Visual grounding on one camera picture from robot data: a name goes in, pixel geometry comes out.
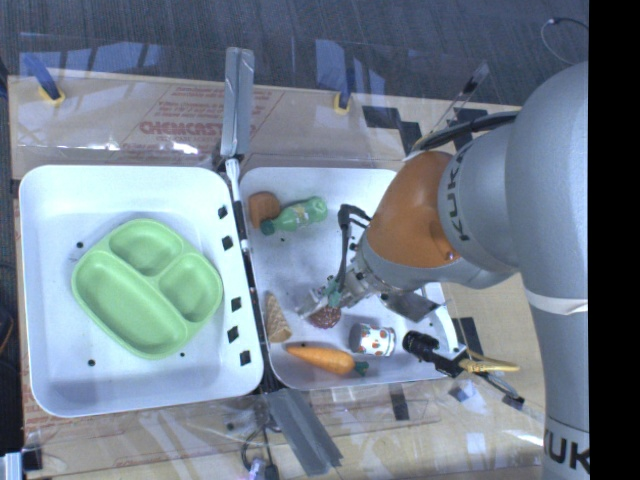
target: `green bottle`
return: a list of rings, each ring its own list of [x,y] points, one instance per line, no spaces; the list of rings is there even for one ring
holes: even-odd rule
[[[287,206],[275,219],[264,220],[260,230],[265,235],[273,235],[280,231],[295,231],[314,222],[327,218],[327,203],[320,197],[312,197],[301,203]]]

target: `white tray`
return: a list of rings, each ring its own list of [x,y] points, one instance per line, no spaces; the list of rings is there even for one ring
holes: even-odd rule
[[[229,191],[217,174],[195,167],[39,167],[20,185],[20,216],[31,387],[43,409],[95,415],[240,396],[259,384],[264,364],[256,322]],[[214,317],[180,353],[161,360],[118,345],[71,291],[83,252],[139,217],[189,240],[224,284]],[[226,236],[234,243],[228,250]],[[234,311],[238,297],[242,306]],[[238,338],[229,342],[236,326]],[[242,353],[250,355],[244,365]]]
[[[340,265],[341,231],[338,210],[343,203],[362,208],[372,216],[395,172],[384,169],[313,168],[313,167],[257,167],[248,171],[240,181],[240,191],[247,212],[247,230],[251,247],[256,288],[264,310],[267,292],[273,293],[283,308],[293,331],[285,344],[269,343],[269,357],[273,370],[287,386],[301,390],[408,382],[442,378],[432,363],[419,362],[402,348],[402,338],[409,330],[427,332],[429,324],[416,324],[386,309],[378,297],[370,297],[350,309],[343,310],[340,322],[332,329],[318,329],[294,312],[309,289],[326,282]],[[248,198],[260,191],[276,195],[281,206],[320,196],[327,201],[329,215],[321,223],[312,224],[294,233],[276,232],[264,236],[249,222]],[[353,241],[362,229],[352,226]],[[427,295],[444,303],[439,283],[427,285]],[[285,351],[288,343],[327,344],[349,352],[348,337],[354,323],[372,323],[393,327],[397,334],[396,348],[390,357],[357,354],[356,360],[367,361],[365,377],[355,372],[339,376],[310,367]]]

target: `toy carrot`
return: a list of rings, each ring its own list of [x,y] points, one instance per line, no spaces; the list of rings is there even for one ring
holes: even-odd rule
[[[369,368],[369,363],[365,361],[356,362],[353,357],[347,352],[342,350],[335,350],[326,347],[303,347],[303,346],[288,346],[286,348],[289,354],[296,356],[307,363],[310,363],[318,368],[322,368],[331,373],[337,373],[338,375],[346,375],[352,370],[355,370],[360,375],[364,376]]]

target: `floor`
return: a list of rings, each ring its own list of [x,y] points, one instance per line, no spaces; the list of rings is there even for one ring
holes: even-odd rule
[[[571,18],[547,24],[551,18]],[[544,80],[588,58],[589,0],[0,0],[0,58],[20,73],[20,52],[36,37],[129,41],[175,48],[177,75],[215,79],[209,52],[256,53],[256,83],[320,88],[311,45],[336,41],[366,52],[397,83],[397,96],[451,99],[458,80],[486,61],[474,100],[521,105]],[[385,52],[404,52],[401,57]],[[419,83],[402,59],[430,59]],[[7,105],[0,106],[0,306],[17,313]],[[19,449],[19,341],[0,356],[0,455]]]

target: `table surface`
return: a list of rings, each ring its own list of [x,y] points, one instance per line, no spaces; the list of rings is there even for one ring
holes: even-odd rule
[[[64,106],[52,106],[38,94],[37,82],[26,70],[10,78],[15,179],[46,163],[211,164],[212,146],[219,144],[222,124],[224,83],[220,79],[161,76],[174,75],[171,69],[152,76],[115,69],[86,71],[77,69],[80,65],[60,69],[41,50],[35,53],[67,99]],[[111,55],[116,62],[117,55],[122,57],[122,48]],[[73,58],[69,52],[66,57]],[[391,87],[393,80],[383,82],[386,86],[378,84],[376,90],[369,86],[368,91],[355,91],[345,115],[336,112],[333,105],[339,83],[337,90],[255,86],[250,154],[243,170],[263,164],[399,169],[406,155],[406,141],[415,140],[417,131],[426,133],[439,126],[452,102],[392,94],[384,87]],[[452,87],[452,94],[461,86]],[[469,102],[464,109],[480,115],[514,107]],[[154,133],[164,122],[173,123],[165,125],[173,126],[170,133],[166,128],[162,134]],[[195,133],[198,123],[201,134]],[[449,144],[442,150],[453,153],[455,148]],[[20,263],[17,204],[15,218]],[[19,279],[20,330],[26,344],[22,288]],[[525,398],[524,407],[518,410],[505,404],[497,389],[467,375],[398,384],[408,420],[396,418],[397,398],[392,396],[390,386],[304,392],[343,455],[340,467],[319,478],[449,474],[453,479],[465,478],[471,471],[474,478],[482,478],[481,474],[500,478],[500,470],[510,468],[518,469],[519,478],[537,477],[544,382],[520,277],[485,290],[451,284],[442,288],[451,317],[472,319],[486,355],[521,366],[519,372],[506,374],[504,380]],[[33,399],[28,365],[24,346],[26,442],[42,447],[44,461],[44,468],[30,472],[29,478],[206,478],[211,468],[225,472],[226,477],[247,477],[240,447],[255,428],[249,414],[262,403],[262,395],[62,419],[44,412]],[[456,393],[463,396],[456,398]],[[281,477],[304,478],[282,435],[269,433],[269,441]],[[251,457],[266,456],[259,438],[253,444]]]

